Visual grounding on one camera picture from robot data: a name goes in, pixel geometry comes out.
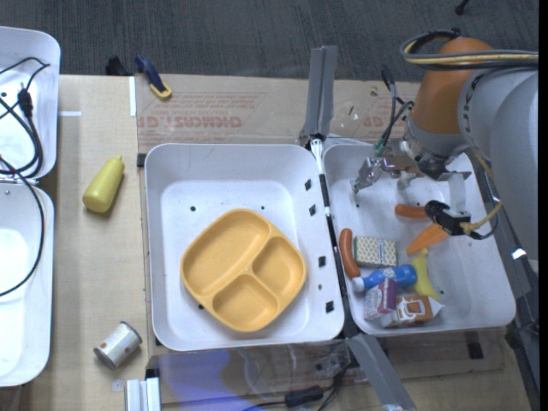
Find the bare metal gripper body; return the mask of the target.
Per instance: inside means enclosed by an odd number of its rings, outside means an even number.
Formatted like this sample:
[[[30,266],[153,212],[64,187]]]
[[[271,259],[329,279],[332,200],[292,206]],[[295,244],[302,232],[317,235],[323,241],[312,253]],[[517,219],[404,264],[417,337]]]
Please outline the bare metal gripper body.
[[[381,169],[389,173],[427,176],[434,181],[445,181],[450,174],[446,168],[448,158],[428,151],[413,139],[389,139],[381,158]]]

